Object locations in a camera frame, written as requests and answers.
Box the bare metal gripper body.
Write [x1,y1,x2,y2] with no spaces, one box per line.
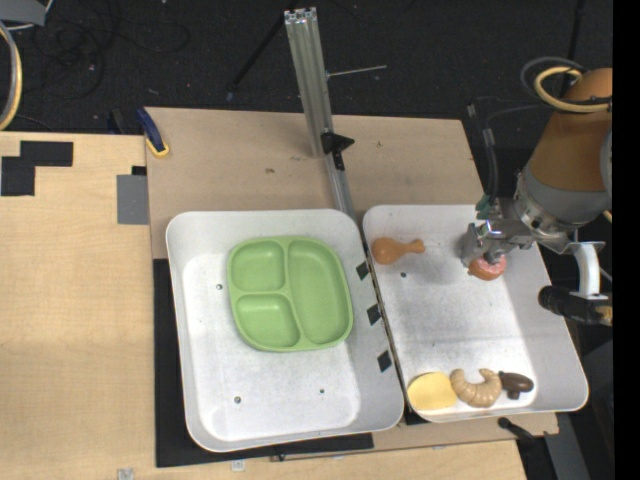
[480,200,572,256]

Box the pink toy doughnut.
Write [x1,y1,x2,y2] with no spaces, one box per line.
[467,255,508,283]

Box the white plastic tray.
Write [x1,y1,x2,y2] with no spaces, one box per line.
[165,208,406,454]
[361,203,590,425]

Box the orange toy chicken drumstick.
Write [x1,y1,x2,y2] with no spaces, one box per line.
[370,236,427,266]

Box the brown toy mushroom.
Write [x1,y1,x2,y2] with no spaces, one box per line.
[497,370,536,401]

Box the thin black and white rod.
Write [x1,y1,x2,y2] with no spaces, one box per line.
[324,152,406,422]

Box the beige toy croissant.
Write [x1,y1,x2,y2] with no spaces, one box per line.
[448,367,503,410]

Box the yellow toy cheese slice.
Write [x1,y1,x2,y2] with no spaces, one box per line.
[405,371,459,412]

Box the green divided plate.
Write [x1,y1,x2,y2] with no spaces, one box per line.
[226,235,355,354]

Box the brown cardboard board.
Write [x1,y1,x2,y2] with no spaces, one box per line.
[144,106,561,462]

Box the black cylinder on white bracket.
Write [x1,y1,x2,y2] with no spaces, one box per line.
[538,240,614,327]

